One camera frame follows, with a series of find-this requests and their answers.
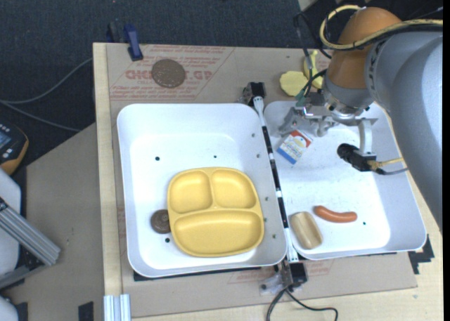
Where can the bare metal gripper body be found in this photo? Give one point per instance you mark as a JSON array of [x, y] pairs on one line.
[[323, 109]]

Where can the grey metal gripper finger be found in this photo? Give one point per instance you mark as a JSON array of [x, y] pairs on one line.
[[324, 129], [289, 124]]

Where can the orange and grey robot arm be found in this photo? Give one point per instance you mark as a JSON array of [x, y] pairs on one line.
[[408, 77]]

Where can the white blue and red carton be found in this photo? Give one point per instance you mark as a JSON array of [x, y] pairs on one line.
[[293, 147]]

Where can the thin black and white rod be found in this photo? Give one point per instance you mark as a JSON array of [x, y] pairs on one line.
[[273, 168]]

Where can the white plastic tray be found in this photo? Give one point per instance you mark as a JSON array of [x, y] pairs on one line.
[[337, 186], [158, 144]]

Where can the orange sausage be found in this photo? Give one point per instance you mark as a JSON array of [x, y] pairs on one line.
[[335, 215]]

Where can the tan bread bun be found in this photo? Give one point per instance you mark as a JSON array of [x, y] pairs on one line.
[[306, 230]]

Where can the yellow divided plate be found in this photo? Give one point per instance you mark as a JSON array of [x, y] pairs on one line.
[[214, 221]]

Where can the large brown round biscuit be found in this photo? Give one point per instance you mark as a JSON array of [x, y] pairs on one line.
[[168, 73]]

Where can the small brown swirl biscuit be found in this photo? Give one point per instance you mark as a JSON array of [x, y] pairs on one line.
[[160, 222]]

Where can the brown cardboard board red print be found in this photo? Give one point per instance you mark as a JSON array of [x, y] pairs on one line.
[[211, 296]]

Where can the black cylinder on white bracket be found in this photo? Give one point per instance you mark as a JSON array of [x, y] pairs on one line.
[[355, 156]]

